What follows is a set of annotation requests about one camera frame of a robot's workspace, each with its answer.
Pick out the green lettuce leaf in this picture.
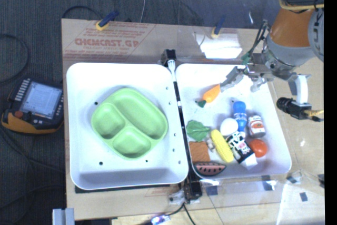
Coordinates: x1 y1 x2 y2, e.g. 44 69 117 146
185 120 212 143

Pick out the brown cardboard board red print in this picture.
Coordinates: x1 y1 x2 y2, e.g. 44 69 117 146
61 18 292 221

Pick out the black block with thin wires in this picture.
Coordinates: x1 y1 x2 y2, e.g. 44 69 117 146
184 180 203 203
161 48 177 64

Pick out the red tomato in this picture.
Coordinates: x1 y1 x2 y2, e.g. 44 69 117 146
248 138 269 159

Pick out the small can orange label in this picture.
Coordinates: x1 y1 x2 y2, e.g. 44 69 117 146
247 115 267 139

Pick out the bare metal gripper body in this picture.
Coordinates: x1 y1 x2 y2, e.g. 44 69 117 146
245 53 298 82

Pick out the yellow corn cob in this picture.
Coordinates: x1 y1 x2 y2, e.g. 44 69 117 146
210 129 235 164

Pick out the thin black and white rod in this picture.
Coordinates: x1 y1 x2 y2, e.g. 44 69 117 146
167 59 195 183

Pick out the orange carrot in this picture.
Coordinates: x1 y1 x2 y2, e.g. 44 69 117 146
195 83 222 109

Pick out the brown bread slice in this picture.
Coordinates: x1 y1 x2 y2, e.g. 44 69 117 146
188 141 212 164

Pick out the red watermelon slice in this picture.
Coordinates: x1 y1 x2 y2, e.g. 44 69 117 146
194 161 227 177

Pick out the black cylinder on white bracket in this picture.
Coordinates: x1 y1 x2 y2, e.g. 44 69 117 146
276 74 313 120

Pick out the blue bottle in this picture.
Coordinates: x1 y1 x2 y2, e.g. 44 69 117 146
232 100 249 138

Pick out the small beige mushroom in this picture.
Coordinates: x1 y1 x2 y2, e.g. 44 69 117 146
206 138 217 152

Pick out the white egg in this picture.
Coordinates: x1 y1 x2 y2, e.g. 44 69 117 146
219 117 239 137

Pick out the white plastic tray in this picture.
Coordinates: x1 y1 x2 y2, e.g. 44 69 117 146
174 63 293 180
66 62 190 191

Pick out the green divided plate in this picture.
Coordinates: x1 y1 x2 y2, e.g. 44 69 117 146
91 87 169 161

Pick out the black and white milk carton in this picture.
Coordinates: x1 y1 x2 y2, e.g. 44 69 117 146
226 131 259 170

